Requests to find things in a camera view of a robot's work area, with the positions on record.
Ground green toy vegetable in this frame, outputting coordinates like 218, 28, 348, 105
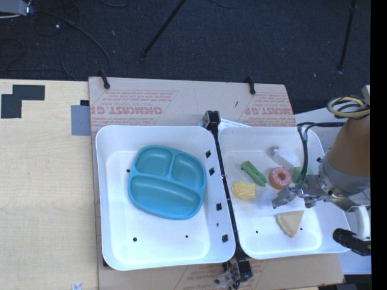
291, 166, 312, 184

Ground black cylinder on white bracket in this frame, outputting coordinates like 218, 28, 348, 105
332, 205, 372, 257

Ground green toy bean pods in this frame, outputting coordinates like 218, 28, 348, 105
240, 161, 268, 188

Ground black block with wires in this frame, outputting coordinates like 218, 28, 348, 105
235, 260, 253, 282
201, 110, 221, 131

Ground blue divided plate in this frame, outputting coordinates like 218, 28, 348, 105
127, 144, 207, 221

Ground beige pizza slice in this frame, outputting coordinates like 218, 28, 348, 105
275, 210, 305, 239

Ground brown cardboard board red print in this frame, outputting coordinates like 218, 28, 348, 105
88, 76, 346, 290

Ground white paper label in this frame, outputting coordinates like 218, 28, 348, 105
219, 118, 252, 129

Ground yellow toy corn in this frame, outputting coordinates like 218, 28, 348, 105
231, 180, 258, 201

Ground white plastic tray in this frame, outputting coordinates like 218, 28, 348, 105
217, 126, 353, 260
95, 124, 237, 272

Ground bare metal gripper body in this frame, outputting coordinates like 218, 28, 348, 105
298, 175, 371, 213

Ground pink doughnut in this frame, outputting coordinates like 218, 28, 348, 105
268, 166, 293, 191

